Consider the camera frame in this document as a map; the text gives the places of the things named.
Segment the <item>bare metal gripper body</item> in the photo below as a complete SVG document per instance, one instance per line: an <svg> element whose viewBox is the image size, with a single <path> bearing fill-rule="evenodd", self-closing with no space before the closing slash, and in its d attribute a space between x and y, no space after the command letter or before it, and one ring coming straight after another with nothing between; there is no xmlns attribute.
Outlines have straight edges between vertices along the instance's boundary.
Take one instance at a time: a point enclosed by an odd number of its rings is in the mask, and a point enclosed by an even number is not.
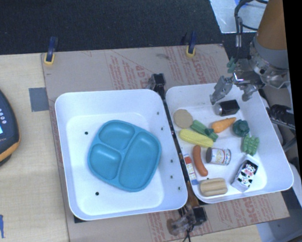
<svg viewBox="0 0 302 242"><path fill-rule="evenodd" d="M232 79L233 83L240 87L249 85L258 89L265 85L280 89L290 84L288 68L274 65L261 56L239 59L236 62Z"/></svg>

